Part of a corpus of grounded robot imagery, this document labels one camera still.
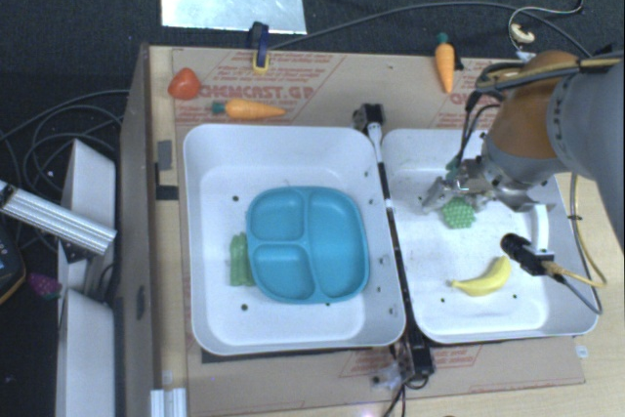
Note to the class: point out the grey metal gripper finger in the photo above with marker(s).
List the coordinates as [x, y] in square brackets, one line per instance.
[481, 201]
[436, 196]

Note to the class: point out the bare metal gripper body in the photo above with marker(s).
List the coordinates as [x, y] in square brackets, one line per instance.
[476, 178]

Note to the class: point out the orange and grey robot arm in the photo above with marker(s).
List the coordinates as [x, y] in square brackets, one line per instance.
[576, 122]

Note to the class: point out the green grapes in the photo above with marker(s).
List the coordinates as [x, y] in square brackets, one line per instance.
[458, 213]

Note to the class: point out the thin black and white rod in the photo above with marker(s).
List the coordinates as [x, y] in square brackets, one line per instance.
[390, 205]

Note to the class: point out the yellow banana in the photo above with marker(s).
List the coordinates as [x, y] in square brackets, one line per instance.
[483, 283]

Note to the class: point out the white plastic tray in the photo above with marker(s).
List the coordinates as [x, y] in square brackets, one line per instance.
[439, 307]
[220, 190]

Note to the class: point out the orange carrot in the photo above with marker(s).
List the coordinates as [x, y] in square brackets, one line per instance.
[254, 109]
[445, 63]

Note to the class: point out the blue divided plate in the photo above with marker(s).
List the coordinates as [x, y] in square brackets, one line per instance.
[307, 244]

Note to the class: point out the brown cardboard board red print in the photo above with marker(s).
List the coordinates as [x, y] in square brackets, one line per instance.
[303, 88]

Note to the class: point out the green toy vegetable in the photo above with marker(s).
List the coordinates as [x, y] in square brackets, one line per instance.
[238, 261]

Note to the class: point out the red toy fruit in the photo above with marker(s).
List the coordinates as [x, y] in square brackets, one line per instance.
[184, 84]

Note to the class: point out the purple grapes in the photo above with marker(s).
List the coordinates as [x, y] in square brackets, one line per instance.
[43, 285]

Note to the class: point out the black cylinder on white bracket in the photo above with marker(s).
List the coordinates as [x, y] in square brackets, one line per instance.
[522, 254]

